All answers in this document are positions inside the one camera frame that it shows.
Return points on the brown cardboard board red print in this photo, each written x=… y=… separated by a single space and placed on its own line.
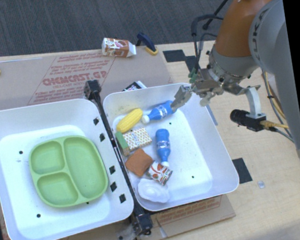
x=20 y=83

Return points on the green divided plate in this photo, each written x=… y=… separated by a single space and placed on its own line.
x=84 y=166

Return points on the black cylinder on white bracket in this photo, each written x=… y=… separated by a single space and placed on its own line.
x=252 y=121

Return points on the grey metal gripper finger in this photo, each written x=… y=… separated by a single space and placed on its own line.
x=206 y=99
x=183 y=95

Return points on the brown bread slice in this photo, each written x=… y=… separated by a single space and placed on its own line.
x=138 y=162

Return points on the blue bottle white cap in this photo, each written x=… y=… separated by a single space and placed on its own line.
x=163 y=144
x=158 y=112

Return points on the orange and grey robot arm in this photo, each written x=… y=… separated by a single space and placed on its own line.
x=265 y=30

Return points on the orange patterned carton green end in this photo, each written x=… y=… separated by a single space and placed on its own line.
x=137 y=139

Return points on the white can red print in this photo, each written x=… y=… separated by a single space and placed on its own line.
x=160 y=173

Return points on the small clear plastic piece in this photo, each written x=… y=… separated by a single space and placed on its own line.
x=260 y=184

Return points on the white plastic tray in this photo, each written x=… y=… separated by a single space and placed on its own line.
x=197 y=151
x=15 y=177

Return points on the white fried egg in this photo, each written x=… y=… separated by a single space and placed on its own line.
x=153 y=192

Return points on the yellow corn cob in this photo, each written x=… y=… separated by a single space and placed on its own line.
x=129 y=119

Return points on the black and white packet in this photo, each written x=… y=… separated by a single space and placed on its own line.
x=134 y=86

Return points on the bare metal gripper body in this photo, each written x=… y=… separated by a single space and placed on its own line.
x=209 y=81

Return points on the brown and white milk carton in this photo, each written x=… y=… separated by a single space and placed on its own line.
x=117 y=47

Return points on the thin black rod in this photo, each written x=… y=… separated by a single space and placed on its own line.
x=115 y=147

